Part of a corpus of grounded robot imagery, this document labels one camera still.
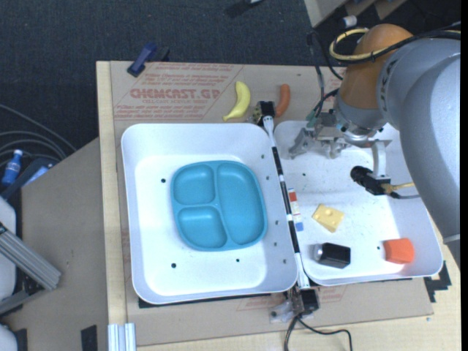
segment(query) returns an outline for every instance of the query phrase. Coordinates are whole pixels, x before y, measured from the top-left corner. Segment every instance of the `toy banana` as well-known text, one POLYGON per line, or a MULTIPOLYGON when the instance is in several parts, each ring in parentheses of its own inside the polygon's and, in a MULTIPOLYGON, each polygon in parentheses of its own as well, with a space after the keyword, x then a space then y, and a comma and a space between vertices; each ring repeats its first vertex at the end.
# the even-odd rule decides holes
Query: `toy banana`
POLYGON ((235 83, 235 92, 237 93, 237 101, 233 109, 226 116, 223 116, 224 122, 230 118, 242 117, 250 105, 250 90, 244 82, 237 81, 235 83))

